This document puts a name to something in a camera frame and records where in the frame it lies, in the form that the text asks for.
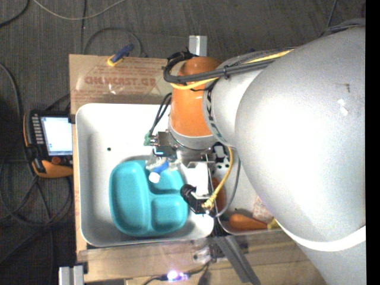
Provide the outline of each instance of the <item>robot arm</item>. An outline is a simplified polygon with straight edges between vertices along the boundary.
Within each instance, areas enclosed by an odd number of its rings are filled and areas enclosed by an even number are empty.
[[[213,79],[197,76],[205,71]],[[237,150],[257,194],[326,282],[366,284],[365,28],[221,65],[194,57],[179,75],[168,135],[183,162],[216,141]],[[184,82],[194,77],[203,83]]]

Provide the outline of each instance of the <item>cardboard box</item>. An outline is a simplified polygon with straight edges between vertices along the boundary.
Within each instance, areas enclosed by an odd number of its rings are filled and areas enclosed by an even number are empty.
[[[70,55],[71,120],[87,103],[158,105],[172,86],[163,79],[167,59],[126,57],[107,64],[109,56]]]

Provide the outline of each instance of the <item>yellow cable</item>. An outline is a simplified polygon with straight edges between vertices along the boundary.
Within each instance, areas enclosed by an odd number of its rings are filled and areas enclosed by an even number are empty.
[[[265,60],[269,60],[269,59],[273,59],[273,58],[282,57],[282,56],[288,54],[289,52],[291,52],[292,50],[293,49],[284,50],[283,52],[272,54],[272,55],[268,55],[268,56],[261,57],[261,58],[257,58],[257,59],[248,61],[248,62],[246,62],[244,64],[251,64],[251,63],[254,63],[254,62],[258,62],[258,61],[265,61]],[[213,80],[215,80],[217,78],[220,78],[220,77],[214,77],[214,78],[210,78],[210,79],[206,79],[206,80],[201,80],[201,81],[198,81],[196,83],[188,84],[188,85],[180,85],[180,84],[175,84],[175,83],[170,83],[170,84],[172,85],[173,88],[177,88],[179,90],[190,90],[191,88],[199,87],[199,86],[201,86],[203,84],[206,84],[206,83],[209,83],[210,81],[213,81]]]
[[[214,193],[202,204],[202,208],[205,208],[206,210],[210,211],[211,209],[214,208],[214,201],[218,196],[219,191],[223,187],[224,183],[226,182],[228,176],[230,175],[231,169],[232,169],[232,164],[233,164],[233,155],[232,155],[232,149],[230,147],[228,148],[228,152],[230,154],[230,165],[227,169],[226,174],[223,176],[223,179],[219,183],[218,187],[215,188]]]

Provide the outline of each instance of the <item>dark floor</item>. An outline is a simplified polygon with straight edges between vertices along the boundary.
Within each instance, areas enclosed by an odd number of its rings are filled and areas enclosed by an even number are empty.
[[[38,1],[61,16],[81,18],[120,0]],[[365,17],[365,2],[337,0],[330,26]],[[333,3],[127,0],[93,18],[67,20],[48,13],[32,0],[0,0],[0,64],[18,86],[22,114],[46,108],[69,92],[71,53],[108,56],[132,42],[136,49],[131,56],[166,58],[183,49],[189,35],[200,34],[208,36],[208,55],[224,61],[250,50],[298,46],[317,38],[327,25]],[[65,109],[67,104],[63,101],[56,108]],[[5,164],[0,181],[5,201],[12,209],[23,199],[32,179],[27,165],[19,161],[24,156],[16,107],[11,80],[0,69],[0,159],[9,150],[7,161],[12,160]],[[11,149],[15,140],[16,147]],[[61,208],[68,208],[68,183],[65,179],[43,180],[39,186],[50,216],[59,217]],[[38,186],[34,186],[20,212],[34,222],[47,222],[42,199]],[[0,283],[57,284],[58,267],[75,264],[72,207],[53,227],[30,227],[14,218],[3,219],[6,215],[0,204]],[[36,237],[27,240],[34,233]]]

